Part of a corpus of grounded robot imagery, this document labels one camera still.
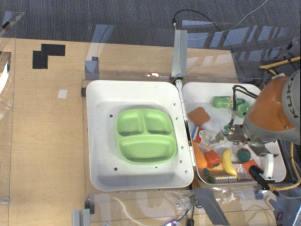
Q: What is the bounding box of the green plastic bottle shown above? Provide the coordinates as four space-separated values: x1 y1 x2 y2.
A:
212 96 246 109

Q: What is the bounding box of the orange toy carrot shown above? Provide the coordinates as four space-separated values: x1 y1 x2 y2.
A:
192 140 212 177

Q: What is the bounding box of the yellow banana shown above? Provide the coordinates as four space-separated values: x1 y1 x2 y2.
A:
221 148 238 177

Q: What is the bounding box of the white plastic tray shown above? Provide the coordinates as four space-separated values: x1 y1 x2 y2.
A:
182 81 287 186
85 79 195 193

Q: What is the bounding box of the red toy pepper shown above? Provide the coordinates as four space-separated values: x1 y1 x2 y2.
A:
204 149 222 169

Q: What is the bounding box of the green divided plate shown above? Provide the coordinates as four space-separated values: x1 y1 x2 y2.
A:
116 108 178 166

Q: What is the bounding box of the brown toy bread slice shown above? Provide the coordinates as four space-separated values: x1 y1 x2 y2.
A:
187 106 211 127

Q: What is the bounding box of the green and red toy strawberry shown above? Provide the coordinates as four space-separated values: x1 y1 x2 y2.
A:
236 147 252 163

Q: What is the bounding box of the printed white packet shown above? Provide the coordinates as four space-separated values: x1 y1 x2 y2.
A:
231 163 254 181

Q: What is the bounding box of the pale wood board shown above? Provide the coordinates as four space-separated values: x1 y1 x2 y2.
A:
0 37 286 226

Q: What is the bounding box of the orange red carton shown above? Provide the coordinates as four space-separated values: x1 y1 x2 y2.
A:
243 159 262 174

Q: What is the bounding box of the yellow toy cheese wedge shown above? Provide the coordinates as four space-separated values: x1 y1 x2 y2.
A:
206 162 224 177

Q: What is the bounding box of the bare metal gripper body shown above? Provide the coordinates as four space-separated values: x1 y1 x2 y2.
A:
225 123 250 144

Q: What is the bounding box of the white and red carton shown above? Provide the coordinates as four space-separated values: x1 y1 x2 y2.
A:
191 126 220 150

